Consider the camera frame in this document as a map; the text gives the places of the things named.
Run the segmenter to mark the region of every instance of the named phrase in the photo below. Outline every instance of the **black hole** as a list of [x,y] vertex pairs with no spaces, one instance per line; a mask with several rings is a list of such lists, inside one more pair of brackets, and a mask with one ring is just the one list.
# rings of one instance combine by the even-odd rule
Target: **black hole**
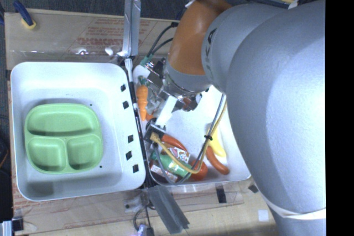
[[124,107],[124,109],[128,108],[129,107],[129,103],[127,101],[124,101],[123,102],[123,107]]
[[126,158],[129,160],[132,157],[132,151],[126,153]]
[[135,164],[133,165],[133,173],[139,171],[139,165]]

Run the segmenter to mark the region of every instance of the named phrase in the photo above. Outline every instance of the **white strap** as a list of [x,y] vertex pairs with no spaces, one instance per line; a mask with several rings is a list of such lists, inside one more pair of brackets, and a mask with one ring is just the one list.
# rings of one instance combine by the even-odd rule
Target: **white strap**
[[279,216],[283,218],[292,218],[292,219],[298,219],[301,221],[312,221],[315,219],[324,219],[326,218],[326,208],[320,209],[315,212],[308,212],[308,213],[297,213],[297,212],[292,212],[288,211],[287,209],[283,209],[281,207],[278,207],[276,204],[273,204],[269,199],[267,199],[264,194],[262,194],[263,199],[267,203],[267,205],[275,211]]

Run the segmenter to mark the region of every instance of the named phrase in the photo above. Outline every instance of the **green tray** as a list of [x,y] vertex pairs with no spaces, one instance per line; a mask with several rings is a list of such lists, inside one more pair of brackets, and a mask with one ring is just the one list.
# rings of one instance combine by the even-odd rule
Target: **green tray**
[[34,107],[24,126],[29,162],[40,172],[82,172],[102,159],[101,125],[83,104],[53,103]]

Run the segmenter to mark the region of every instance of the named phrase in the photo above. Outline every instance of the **green divided plate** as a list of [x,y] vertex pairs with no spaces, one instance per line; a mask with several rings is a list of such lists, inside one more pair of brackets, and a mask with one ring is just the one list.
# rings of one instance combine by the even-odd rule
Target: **green divided plate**
[[100,122],[83,104],[34,107],[25,120],[24,138],[29,162],[43,173],[81,172],[97,166],[102,159]]

